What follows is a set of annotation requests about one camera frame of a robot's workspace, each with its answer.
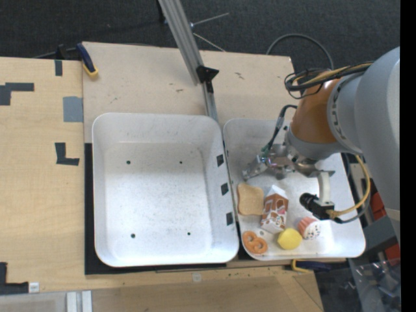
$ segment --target empty white tray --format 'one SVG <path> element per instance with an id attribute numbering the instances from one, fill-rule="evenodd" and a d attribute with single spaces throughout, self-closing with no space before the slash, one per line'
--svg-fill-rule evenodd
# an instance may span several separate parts
<path id="1" fill-rule="evenodd" d="M 104 263 L 188 265 L 235 257 L 239 240 L 216 121 L 106 113 L 94 121 L 92 142 L 95 248 Z"/>
<path id="2" fill-rule="evenodd" d="M 236 208 L 238 205 L 237 186 L 244 181 L 242 171 L 260 153 L 261 148 L 270 141 L 275 126 L 275 120 L 253 119 L 232 119 L 224 126 L 224 141 Z M 284 141 L 284 132 L 282 128 L 275 140 L 276 143 Z M 341 156 L 339 154 L 332 155 L 319 161 L 317 166 L 320 170 L 335 170 L 334 175 L 330 177 L 330 195 L 335 209 L 342 210 L 353 206 L 354 199 Z M 289 199 L 287 228 L 297 229 L 296 225 L 299 219 L 304 216 L 313 217 L 312 213 L 300 204 L 299 197 L 305 192 L 319 195 L 317 178 L 306 178 L 299 173 L 290 173 L 285 179 L 277 180 L 271 171 L 266 171 L 247 180 L 247 184 L 261 187 L 265 195 L 272 185 L 277 185 L 286 192 Z M 357 212 L 354 211 L 341 218 L 346 220 L 356 214 Z M 303 240 L 301 245 L 294 250 L 280 248 L 276 242 L 278 236 L 261 229 L 261 216 L 239 214 L 238 221 L 242 233 L 248 230 L 254 231 L 257 236 L 268 242 L 268 251 L 263 255 L 255 255 L 247 251 L 254 259 L 258 260 L 357 257 L 365 249 L 365 237 L 359 220 L 347 224 L 337 224 L 331 220 L 321 221 L 322 233 L 320 236 L 315 240 Z"/>

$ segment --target black carpet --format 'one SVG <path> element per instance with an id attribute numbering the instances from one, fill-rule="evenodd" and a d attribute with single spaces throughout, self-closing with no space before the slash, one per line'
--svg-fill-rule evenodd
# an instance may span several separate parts
<path id="1" fill-rule="evenodd" d="M 280 36 L 320 42 L 341 67 L 374 60 L 400 45 L 400 0 L 181 0 L 189 21 L 229 13 L 194 32 L 225 51 L 266 53 Z M 0 0 L 0 56 L 34 57 L 82 41 L 175 47 L 155 0 Z M 197 38 L 200 49 L 216 50 Z M 286 38 L 270 52 L 296 71 L 329 67 L 324 52 Z"/>

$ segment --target pretzel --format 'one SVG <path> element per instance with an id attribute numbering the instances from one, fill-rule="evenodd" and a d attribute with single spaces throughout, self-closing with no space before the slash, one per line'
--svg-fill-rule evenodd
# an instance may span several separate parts
<path id="1" fill-rule="evenodd" d="M 242 242 L 247 250 L 253 254 L 263 254 L 267 251 L 267 243 L 258 237 L 253 231 L 245 231 L 242 234 Z"/>

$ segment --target red object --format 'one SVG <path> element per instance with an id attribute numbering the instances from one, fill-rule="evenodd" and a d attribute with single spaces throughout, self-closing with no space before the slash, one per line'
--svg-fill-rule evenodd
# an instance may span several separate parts
<path id="1" fill-rule="evenodd" d="M 380 193 L 376 192 L 372 195 L 370 206 L 375 220 L 378 220 L 379 218 L 387 215 L 384 209 L 382 198 L 380 197 Z M 387 259 L 392 264 L 395 263 L 395 259 L 400 259 L 400 246 L 398 245 L 398 243 L 387 248 L 384 252 Z"/>

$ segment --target bread slice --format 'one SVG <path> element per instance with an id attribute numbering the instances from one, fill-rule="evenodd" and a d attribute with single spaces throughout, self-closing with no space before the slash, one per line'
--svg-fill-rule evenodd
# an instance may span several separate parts
<path id="1" fill-rule="evenodd" d="M 260 187 L 240 183 L 237 186 L 239 213 L 241 215 L 262 215 L 264 192 Z"/>

